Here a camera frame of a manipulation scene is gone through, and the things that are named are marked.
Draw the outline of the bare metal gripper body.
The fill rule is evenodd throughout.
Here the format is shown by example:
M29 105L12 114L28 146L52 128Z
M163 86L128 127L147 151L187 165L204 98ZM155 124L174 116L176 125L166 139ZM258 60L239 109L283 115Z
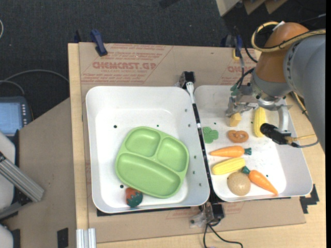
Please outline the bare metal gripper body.
M257 103L258 107L267 110L276 110L277 103L282 97L273 97L262 91L259 87L253 85L241 85L233 87L233 97L236 105L240 103Z

